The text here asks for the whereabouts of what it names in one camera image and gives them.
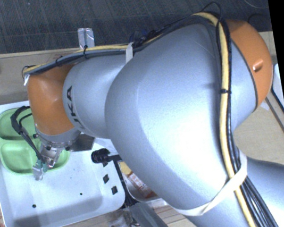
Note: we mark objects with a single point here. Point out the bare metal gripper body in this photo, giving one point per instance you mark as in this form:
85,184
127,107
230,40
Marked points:
52,151

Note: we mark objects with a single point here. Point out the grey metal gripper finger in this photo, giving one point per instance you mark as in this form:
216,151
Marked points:
37,173

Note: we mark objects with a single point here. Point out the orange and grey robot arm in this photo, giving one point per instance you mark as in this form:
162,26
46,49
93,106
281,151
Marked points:
163,112

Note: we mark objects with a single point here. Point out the green divided plate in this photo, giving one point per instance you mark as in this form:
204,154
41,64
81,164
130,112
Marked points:
14,156

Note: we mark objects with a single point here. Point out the white plastic tray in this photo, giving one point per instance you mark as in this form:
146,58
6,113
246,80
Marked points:
58,194
136,195

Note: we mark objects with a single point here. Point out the yellow packet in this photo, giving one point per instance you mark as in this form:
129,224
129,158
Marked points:
125,168

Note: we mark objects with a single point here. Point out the orange and white packet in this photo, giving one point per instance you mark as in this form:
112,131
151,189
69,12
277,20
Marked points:
139,184

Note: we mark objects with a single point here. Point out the black cylinder on white bracket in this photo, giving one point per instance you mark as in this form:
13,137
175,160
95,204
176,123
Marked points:
100,155

